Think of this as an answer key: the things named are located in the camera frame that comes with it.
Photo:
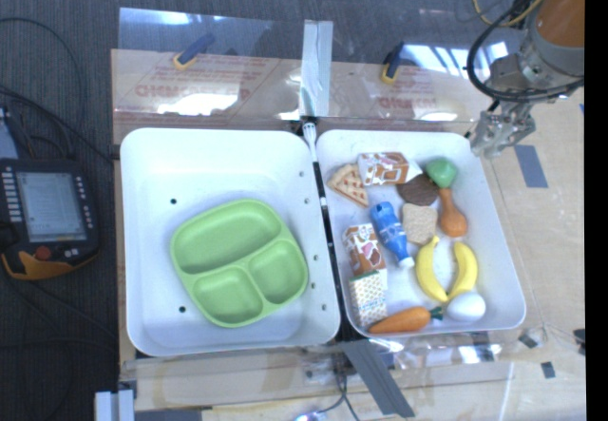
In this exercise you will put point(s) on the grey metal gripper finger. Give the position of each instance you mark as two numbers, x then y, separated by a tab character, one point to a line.
517	130
485	131

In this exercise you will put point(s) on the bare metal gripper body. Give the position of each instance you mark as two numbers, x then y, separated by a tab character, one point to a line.
510	74

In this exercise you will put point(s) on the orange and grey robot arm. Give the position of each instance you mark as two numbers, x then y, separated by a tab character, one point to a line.
565	5

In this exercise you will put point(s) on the green toy vegetable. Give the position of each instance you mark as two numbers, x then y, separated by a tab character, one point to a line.
442	172

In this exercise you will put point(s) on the brown round biscuit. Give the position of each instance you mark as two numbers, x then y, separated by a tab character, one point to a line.
417	193

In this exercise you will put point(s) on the brown toy chicken drumstick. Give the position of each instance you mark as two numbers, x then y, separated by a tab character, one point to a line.
452	219

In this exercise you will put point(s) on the brown cardboard board red print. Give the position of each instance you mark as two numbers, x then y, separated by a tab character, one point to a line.
546	229

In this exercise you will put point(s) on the orange and white carton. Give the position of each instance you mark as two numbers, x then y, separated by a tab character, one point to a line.
363	249
385	168

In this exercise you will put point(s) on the tan toy bread slice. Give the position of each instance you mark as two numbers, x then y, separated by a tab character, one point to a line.
420	223

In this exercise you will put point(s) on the white plastic tray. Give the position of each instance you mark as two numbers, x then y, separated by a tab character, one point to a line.
157	257
499	262

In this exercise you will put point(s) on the yellow banana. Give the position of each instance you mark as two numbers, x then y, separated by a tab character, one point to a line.
426	269
468	267

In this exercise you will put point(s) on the blue toy bottle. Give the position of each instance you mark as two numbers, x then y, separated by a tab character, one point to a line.
388	229

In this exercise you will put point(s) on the toy pizza slice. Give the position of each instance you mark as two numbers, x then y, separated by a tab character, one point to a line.
350	184

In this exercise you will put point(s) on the white toy egg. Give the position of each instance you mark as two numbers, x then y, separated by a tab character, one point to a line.
466	307

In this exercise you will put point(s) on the yellow and green patterned carton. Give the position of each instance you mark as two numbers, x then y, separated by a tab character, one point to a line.
368	298

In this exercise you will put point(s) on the orange carrot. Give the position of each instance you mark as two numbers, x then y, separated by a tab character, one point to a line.
401	320

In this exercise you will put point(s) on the green divided plate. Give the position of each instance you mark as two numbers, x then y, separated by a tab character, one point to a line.
228	238

